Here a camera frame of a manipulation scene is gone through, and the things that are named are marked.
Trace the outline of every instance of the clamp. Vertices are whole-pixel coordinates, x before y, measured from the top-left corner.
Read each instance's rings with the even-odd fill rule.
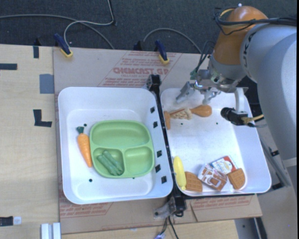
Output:
[[[64,56],[69,58],[73,55],[73,52],[70,50],[69,45],[67,45],[65,40],[58,33],[54,34],[53,38],[57,42],[57,44],[61,47],[60,50],[64,54]]]
[[[167,57],[167,53],[165,51],[165,47],[162,44],[162,42],[160,40],[156,40],[155,41],[155,50],[154,51],[159,51],[159,59],[160,61],[165,65],[169,63],[169,58]]]

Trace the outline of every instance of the tabletop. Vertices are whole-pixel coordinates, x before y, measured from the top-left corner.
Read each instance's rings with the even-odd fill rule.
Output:
[[[53,75],[52,47],[0,44],[0,217],[21,217],[0,227],[0,238],[40,238],[40,225],[58,223],[55,95],[42,94],[40,76]],[[41,122],[36,126],[35,111]],[[237,239],[234,220],[174,225],[179,238]],[[155,238],[162,227],[62,235],[72,238]],[[168,226],[165,238],[175,238]]]

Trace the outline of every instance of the toy carrot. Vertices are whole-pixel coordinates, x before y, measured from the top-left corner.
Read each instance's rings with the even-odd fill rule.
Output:
[[[84,133],[84,127],[78,126],[76,130],[79,132],[77,137],[78,145],[81,151],[81,154],[88,165],[92,167],[92,157],[91,157],[91,148],[90,148],[90,139],[87,134]]]

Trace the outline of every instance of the wire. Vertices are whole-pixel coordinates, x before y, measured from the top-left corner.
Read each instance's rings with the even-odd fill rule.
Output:
[[[157,29],[154,29],[152,30],[151,32],[149,32],[143,39],[143,42],[146,41],[146,39],[153,33],[157,32],[157,31],[172,31],[172,32],[175,32],[175,33],[178,33],[180,34],[181,36],[185,37],[188,41],[190,41],[194,46],[195,48],[198,50],[198,52],[201,54],[201,50],[199,49],[199,47],[196,45],[196,43],[194,43],[187,35],[183,34],[182,32],[180,31],[177,31],[175,29],[172,29],[172,28],[168,28],[168,27],[161,27],[161,28],[157,28]]]
[[[109,5],[109,9],[110,9],[110,14],[111,14],[111,21],[109,23],[96,23],[96,22],[91,22],[91,21],[85,21],[85,20],[76,20],[72,23],[70,23],[64,30],[64,41],[65,43],[70,47],[70,45],[68,44],[67,40],[66,40],[66,32],[67,30],[74,24],[77,24],[77,23],[81,23],[83,25],[86,25],[86,24],[92,24],[92,25],[98,25],[98,26],[109,26],[109,25],[112,25],[115,21],[114,21],[114,15],[113,15],[113,11],[112,11],[112,7],[111,7],[111,3],[110,3],[110,0],[107,0],[108,2],[108,5]],[[105,36],[103,36],[100,32],[98,32],[97,30],[95,30],[99,35],[101,35],[103,37],[103,39],[106,40],[106,42],[110,45],[110,47],[112,49],[114,49],[113,45],[105,38]]]
[[[169,220],[169,223],[170,223],[170,225],[171,225],[171,228],[173,229],[173,232],[174,232],[176,238],[179,239],[178,236],[177,236],[177,233],[176,233],[176,231],[175,231],[175,228],[174,228],[174,226],[173,226],[173,223],[172,223],[171,220],[170,220],[170,216],[168,216],[168,220]]]
[[[249,127],[266,127],[267,124],[263,124],[263,125],[255,125],[255,124],[252,124],[251,122],[247,124],[247,126]]]
[[[159,235],[161,236],[166,231],[166,229],[167,229],[167,218],[165,219],[163,228],[162,228],[161,232],[159,233]]]
[[[94,25],[101,25],[101,26],[107,26],[107,25],[111,25],[113,24],[114,21],[114,15],[113,15],[113,11],[112,11],[112,7],[111,7],[111,3],[110,0],[108,1],[108,5],[110,8],[110,14],[111,14],[111,21],[109,23],[95,23],[95,22],[90,22],[90,21],[84,21],[84,20],[77,20],[71,17],[66,17],[66,16],[61,16],[61,15],[54,15],[54,14],[36,14],[36,13],[32,13],[32,14],[15,14],[15,15],[5,15],[5,16],[0,16],[0,19],[6,19],[6,18],[16,18],[16,17],[53,17],[53,18],[62,18],[62,19],[66,19],[66,20],[71,20],[73,21],[71,24],[69,24],[65,30],[64,30],[64,40],[66,41],[66,31],[69,29],[70,26],[72,26],[75,23],[80,23],[86,27],[88,27],[89,29],[93,30],[94,32],[96,32],[97,34],[99,34],[106,42],[107,44],[112,48],[115,49],[114,46],[110,43],[110,41],[103,35],[101,34],[98,30],[96,30],[95,28],[89,26],[88,24],[94,24]]]
[[[252,122],[252,121],[255,121],[255,120],[259,120],[259,119],[262,119],[264,117],[263,114],[261,115],[258,115],[256,117],[252,117],[252,118],[249,118],[249,117],[242,117],[241,120],[245,123],[245,124],[248,124],[249,122]]]
[[[266,19],[251,19],[251,20],[244,20],[244,21],[225,21],[222,20],[222,16],[226,13],[236,9],[236,7],[226,7],[226,8],[215,8],[216,10],[220,10],[218,12],[214,12],[214,19],[216,24],[222,31],[224,35],[230,35],[234,32],[241,31],[245,28],[248,28],[254,24],[278,24],[278,25],[290,25],[290,26],[297,26],[297,18],[293,17],[279,17],[279,18],[266,18]],[[227,28],[236,28],[241,26],[239,29],[232,30],[229,33],[225,33],[222,26],[226,26]]]
[[[215,43],[214,43],[213,41],[206,41],[206,42],[204,43],[203,50],[202,50],[201,55],[200,55],[200,58],[199,58],[199,62],[198,62],[197,66],[196,66],[195,69],[194,69],[194,72],[195,72],[195,73],[198,72],[198,69],[199,69],[199,67],[201,66],[201,64],[204,62],[204,60],[206,59],[206,57],[211,53],[211,52],[209,51],[209,49],[210,49],[210,48],[213,49],[214,46],[215,46]]]

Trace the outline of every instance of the yellow toy banana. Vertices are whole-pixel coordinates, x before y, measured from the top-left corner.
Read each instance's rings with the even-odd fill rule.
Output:
[[[176,156],[173,161],[174,166],[174,172],[176,174],[176,182],[181,190],[186,189],[186,177],[185,177],[185,171],[183,167],[183,163],[181,162],[181,159]]]

